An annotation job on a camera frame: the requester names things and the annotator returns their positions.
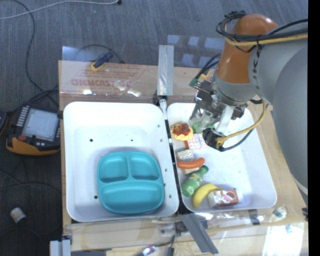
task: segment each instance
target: white tray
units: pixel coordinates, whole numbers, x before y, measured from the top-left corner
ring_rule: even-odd
[[[167,108],[170,127],[178,123],[188,122],[195,107],[194,103],[173,103]],[[233,134],[248,128],[254,123],[249,110],[236,120],[231,120],[225,135]],[[245,134],[228,139],[223,147],[237,143]],[[185,143],[172,139],[175,153],[185,150]],[[261,209],[272,207],[277,201],[277,193],[257,131],[254,129],[248,138],[239,146],[220,152],[214,148],[192,150],[194,158],[203,157],[209,171],[204,175],[202,185],[213,183],[223,189],[236,188],[243,194],[243,200],[232,206],[210,208],[207,199],[199,208],[194,208],[192,196],[182,195],[185,206],[192,212],[208,213],[233,210]],[[179,182],[182,185],[188,176],[177,169]]]
[[[162,111],[148,103],[72,102],[63,111],[66,208],[78,222],[173,215],[178,191]],[[97,166],[106,154],[141,151],[155,157],[164,187],[163,204],[140,215],[106,210],[98,196]]]

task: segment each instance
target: toy sausage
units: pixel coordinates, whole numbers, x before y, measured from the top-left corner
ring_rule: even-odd
[[[196,167],[200,167],[205,163],[205,159],[203,157],[199,157],[193,161],[177,161],[176,166],[181,169],[192,169]]]

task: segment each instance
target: yellow clip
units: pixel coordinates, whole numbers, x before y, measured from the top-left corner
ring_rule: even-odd
[[[102,64],[102,65],[98,66],[97,68],[95,68],[94,64],[95,64],[95,62],[91,64],[91,70],[94,71],[94,72],[97,72],[99,69],[101,69],[104,66]]]
[[[208,74],[206,74],[206,75],[205,75],[205,74],[201,74],[200,77],[201,77],[202,79],[207,79],[208,75],[209,75],[209,72],[208,72]]]

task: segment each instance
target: teal divided plate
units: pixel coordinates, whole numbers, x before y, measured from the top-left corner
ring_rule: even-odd
[[[157,160],[140,151],[106,154],[98,163],[100,202],[115,214],[141,214],[159,208],[165,199]]]

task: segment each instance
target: yellow banana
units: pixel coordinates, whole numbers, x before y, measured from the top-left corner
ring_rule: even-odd
[[[216,185],[212,183],[208,183],[205,185],[200,186],[193,194],[192,197],[192,204],[194,208],[198,208],[204,198],[212,191],[214,190],[222,190],[221,187],[217,187]]]

